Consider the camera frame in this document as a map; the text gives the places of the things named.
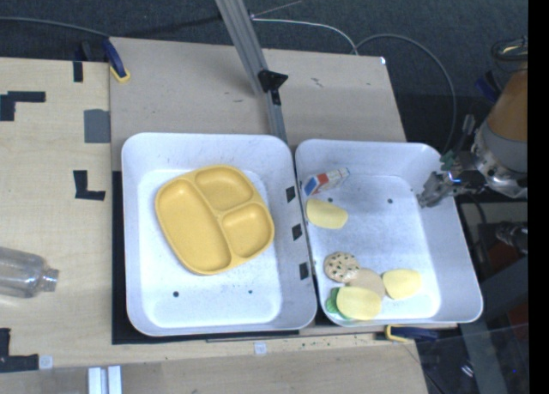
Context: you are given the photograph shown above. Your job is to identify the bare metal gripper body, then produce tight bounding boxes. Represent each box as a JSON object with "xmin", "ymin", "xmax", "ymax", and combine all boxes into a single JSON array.
[{"xmin": 445, "ymin": 152, "xmax": 529, "ymax": 201}]

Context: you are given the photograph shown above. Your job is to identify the white plastic tray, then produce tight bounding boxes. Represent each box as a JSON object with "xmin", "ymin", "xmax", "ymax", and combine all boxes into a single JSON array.
[
  {"xmin": 120, "ymin": 131, "xmax": 319, "ymax": 337},
  {"xmin": 294, "ymin": 138, "xmax": 485, "ymax": 328}
]

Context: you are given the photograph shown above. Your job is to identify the yellow potato slice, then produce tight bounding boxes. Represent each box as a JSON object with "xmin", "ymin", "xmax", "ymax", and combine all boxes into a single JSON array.
[
  {"xmin": 381, "ymin": 268, "xmax": 424, "ymax": 301},
  {"xmin": 335, "ymin": 285, "xmax": 383, "ymax": 322},
  {"xmin": 305, "ymin": 197, "xmax": 349, "ymax": 230}
]

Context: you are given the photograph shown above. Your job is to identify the beige round slice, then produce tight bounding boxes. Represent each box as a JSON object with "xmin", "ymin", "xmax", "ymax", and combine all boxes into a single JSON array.
[{"xmin": 347, "ymin": 267, "xmax": 387, "ymax": 299}]

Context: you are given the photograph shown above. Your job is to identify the red blue white carton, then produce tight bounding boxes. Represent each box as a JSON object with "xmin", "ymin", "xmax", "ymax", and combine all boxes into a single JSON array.
[{"xmin": 302, "ymin": 167, "xmax": 351, "ymax": 197}]

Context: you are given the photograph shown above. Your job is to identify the chocolate chip biscuit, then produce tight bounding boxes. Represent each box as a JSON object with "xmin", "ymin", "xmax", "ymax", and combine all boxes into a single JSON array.
[{"xmin": 323, "ymin": 251, "xmax": 361, "ymax": 285}]

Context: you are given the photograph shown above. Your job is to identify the green lettuce leaf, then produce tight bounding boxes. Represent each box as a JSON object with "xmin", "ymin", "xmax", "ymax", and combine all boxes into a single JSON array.
[{"xmin": 324, "ymin": 287, "xmax": 353, "ymax": 321}]

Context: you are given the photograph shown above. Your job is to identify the yellow divided plate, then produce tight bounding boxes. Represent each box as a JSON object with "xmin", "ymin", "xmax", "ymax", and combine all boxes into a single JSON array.
[{"xmin": 154, "ymin": 164, "xmax": 276, "ymax": 276}]

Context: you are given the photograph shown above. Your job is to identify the pale wood board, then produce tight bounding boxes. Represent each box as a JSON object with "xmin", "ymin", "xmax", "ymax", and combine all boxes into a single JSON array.
[{"xmin": 108, "ymin": 35, "xmax": 458, "ymax": 342}]

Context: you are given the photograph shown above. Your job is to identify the clear plastic bottle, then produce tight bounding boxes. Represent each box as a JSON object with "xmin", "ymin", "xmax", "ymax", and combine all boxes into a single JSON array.
[{"xmin": 0, "ymin": 245, "xmax": 61, "ymax": 300}]

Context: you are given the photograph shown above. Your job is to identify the black cylinder on white bracket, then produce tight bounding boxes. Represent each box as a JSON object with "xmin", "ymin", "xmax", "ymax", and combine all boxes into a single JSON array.
[{"xmin": 495, "ymin": 220, "xmax": 529, "ymax": 256}]

